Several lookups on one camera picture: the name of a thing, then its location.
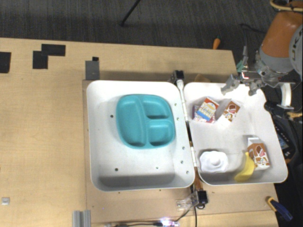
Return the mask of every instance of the teal plate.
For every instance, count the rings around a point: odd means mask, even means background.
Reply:
[[[118,101],[116,123],[121,141],[131,148],[155,148],[175,138],[169,104],[155,95],[127,95]]]

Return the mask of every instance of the wooden surface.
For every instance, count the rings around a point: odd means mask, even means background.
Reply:
[[[33,70],[33,51],[41,50],[41,44],[65,44],[66,56],[49,56],[48,70]],[[2,227],[70,227],[72,212],[89,207],[82,104],[85,61],[99,57],[102,79],[167,80],[173,70],[184,70],[187,81],[201,73],[224,82],[235,72],[229,51],[6,38],[0,38],[0,51],[12,52],[9,74],[0,74],[0,197],[11,198],[10,205],[0,205]],[[256,207],[256,197],[276,198],[273,184],[204,187],[210,203],[198,212],[203,226],[230,226],[230,220],[232,226],[277,226],[265,201]],[[145,218],[178,216],[174,200],[186,191],[109,193],[103,197],[105,207],[120,210],[117,205],[124,205],[121,212],[107,210],[112,214],[101,222],[135,219],[138,212]],[[152,202],[136,206],[138,196]],[[192,226],[194,219],[185,217],[182,226]]]

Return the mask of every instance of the tan hose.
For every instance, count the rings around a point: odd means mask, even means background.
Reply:
[[[296,7],[290,7],[290,6],[284,6],[284,5],[277,5],[275,4],[275,0],[270,0],[270,5],[278,10],[283,11],[293,11],[293,12],[303,12],[303,8],[296,8]]]

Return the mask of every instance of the banana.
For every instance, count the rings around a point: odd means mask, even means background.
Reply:
[[[240,171],[238,174],[236,174],[234,178],[235,181],[237,182],[247,181],[255,170],[255,163],[253,159],[250,158],[249,153],[245,152],[245,156],[246,156],[245,166],[243,170]]]

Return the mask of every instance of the black floor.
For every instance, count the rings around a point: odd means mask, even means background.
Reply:
[[[0,37],[211,48],[219,35],[220,49],[232,50],[238,62],[243,49],[238,24],[267,31],[276,14],[269,0],[142,0],[121,28],[118,23],[134,1],[0,0]],[[263,36],[248,32],[250,63]],[[296,73],[287,79],[300,82]],[[268,100],[279,101],[278,91],[264,91]],[[293,106],[302,110],[302,84],[293,90]],[[280,226],[303,226],[302,125],[286,127],[298,156],[287,181],[276,184],[279,200],[294,215],[293,222]]]

